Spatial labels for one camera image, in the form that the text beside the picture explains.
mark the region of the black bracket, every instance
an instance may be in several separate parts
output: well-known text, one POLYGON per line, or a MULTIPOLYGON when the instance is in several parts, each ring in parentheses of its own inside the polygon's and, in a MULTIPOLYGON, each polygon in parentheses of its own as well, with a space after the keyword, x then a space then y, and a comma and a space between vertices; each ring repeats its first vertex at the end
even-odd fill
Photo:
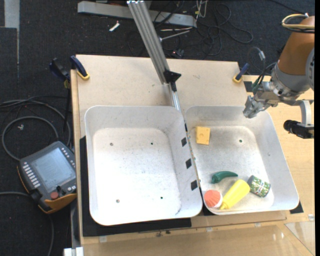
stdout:
POLYGON ((179 77, 181 77, 181 74, 170 71, 170 70, 165 70, 163 74, 166 82, 171 85, 172 91, 176 92, 177 91, 176 81, 179 79, 179 77))

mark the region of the mustard bottle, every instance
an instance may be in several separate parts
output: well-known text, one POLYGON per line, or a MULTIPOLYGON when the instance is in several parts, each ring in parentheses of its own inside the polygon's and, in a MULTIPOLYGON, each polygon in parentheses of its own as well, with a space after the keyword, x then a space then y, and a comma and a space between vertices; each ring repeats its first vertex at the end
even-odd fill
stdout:
POLYGON ((250 192, 250 186, 242 179, 238 179, 224 195, 220 210, 230 209, 250 192))

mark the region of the soda can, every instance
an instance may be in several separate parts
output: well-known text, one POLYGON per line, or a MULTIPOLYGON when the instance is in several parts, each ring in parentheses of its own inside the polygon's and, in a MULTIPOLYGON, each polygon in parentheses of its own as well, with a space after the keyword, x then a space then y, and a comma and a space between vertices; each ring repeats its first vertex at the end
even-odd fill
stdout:
POLYGON ((250 192, 262 198, 268 194, 271 187, 270 183, 263 181, 254 175, 250 176, 247 183, 250 186, 250 192))

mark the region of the yellow block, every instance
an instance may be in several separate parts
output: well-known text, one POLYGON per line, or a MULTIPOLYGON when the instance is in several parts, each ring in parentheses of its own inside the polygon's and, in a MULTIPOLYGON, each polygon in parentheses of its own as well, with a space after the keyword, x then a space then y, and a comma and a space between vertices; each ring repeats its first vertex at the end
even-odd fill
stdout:
POLYGON ((209 139, 210 139, 209 127, 196 126, 195 133, 196 133, 196 143, 209 145, 209 139))

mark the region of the black carpet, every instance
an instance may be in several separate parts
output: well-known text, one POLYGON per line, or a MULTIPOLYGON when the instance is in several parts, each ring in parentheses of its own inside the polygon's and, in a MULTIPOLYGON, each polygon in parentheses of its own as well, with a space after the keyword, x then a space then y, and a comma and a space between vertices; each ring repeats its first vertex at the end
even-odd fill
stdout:
MULTIPOLYGON (((54 77, 49 63, 58 58, 69 70, 69 57, 74 54, 137 56, 148 53, 133 20, 78 14, 78 0, 20 0, 19 64, 17 66, 17 31, 0 28, 0 103, 34 96, 65 113, 67 91, 63 82, 54 77), (109 32, 117 20, 120 26, 109 32)), ((194 15, 195 1, 185 1, 180 13, 194 15)), ((172 1, 153 1, 150 7, 172 12, 177 8, 172 1)), ((4 1, 0 0, 0 27, 4 25, 4 1)), ((183 59, 235 61, 242 67, 248 62, 248 50, 255 46, 265 54, 266 63, 278 60, 290 31, 280 25, 284 17, 295 13, 315 14, 314 0, 221 0, 209 1, 206 17, 200 18, 198 29, 163 41, 166 56, 174 50, 184 50, 183 59), (204 39, 211 35, 212 40, 204 39)), ((161 29, 178 28, 163 24, 156 28, 159 36, 174 34, 161 29)), ((258 58, 253 58, 260 68, 258 58)), ((249 72, 258 74, 251 67, 249 72)), ((10 121, 27 115, 50 120, 58 129, 62 141, 62 119, 39 105, 27 105, 8 113, 11 108, 0 108, 0 131, 10 121)), ((37 121, 17 123, 5 138, 8 148, 17 156, 30 155, 53 142, 49 127, 37 121), (25 129, 17 127, 24 124, 25 129)), ((0 192, 24 192, 16 165, 0 146, 0 192)), ((29 198, 0 196, 0 255, 46 255, 51 239, 51 225, 44 213, 29 198)), ((69 208, 52 214, 54 244, 52 256, 61 256, 70 248, 69 208)))

